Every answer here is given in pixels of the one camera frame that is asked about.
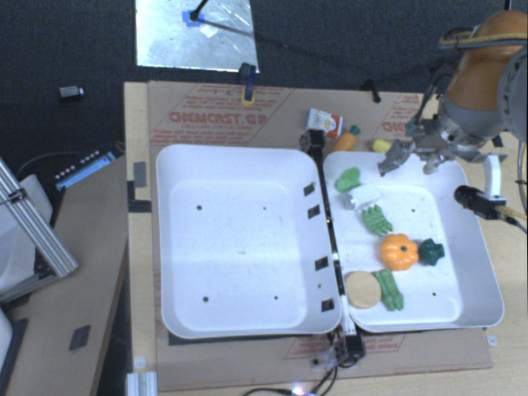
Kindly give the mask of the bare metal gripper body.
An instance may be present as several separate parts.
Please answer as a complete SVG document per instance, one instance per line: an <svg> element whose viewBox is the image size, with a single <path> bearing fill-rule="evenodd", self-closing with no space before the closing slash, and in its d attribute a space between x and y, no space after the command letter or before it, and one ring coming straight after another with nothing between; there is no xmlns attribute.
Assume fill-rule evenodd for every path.
<svg viewBox="0 0 528 396"><path fill-rule="evenodd" d="M411 138L411 152L422 160L480 160L490 135L472 134L451 119L420 119L411 121Z"/></svg>

